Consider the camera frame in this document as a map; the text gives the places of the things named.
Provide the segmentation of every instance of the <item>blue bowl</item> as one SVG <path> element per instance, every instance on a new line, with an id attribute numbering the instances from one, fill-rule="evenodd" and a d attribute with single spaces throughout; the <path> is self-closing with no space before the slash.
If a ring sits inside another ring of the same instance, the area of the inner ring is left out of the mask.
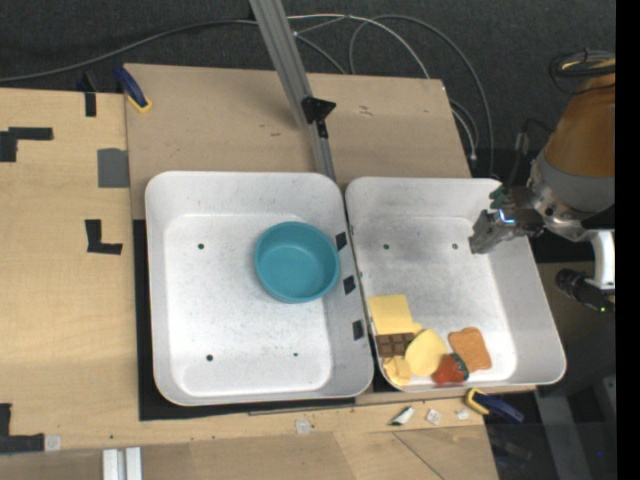
<path id="1" fill-rule="evenodd" d="M 322 297 L 340 275 L 336 246 L 322 231 L 301 222 L 282 222 L 265 231 L 254 264 L 265 290 L 290 304 Z"/>

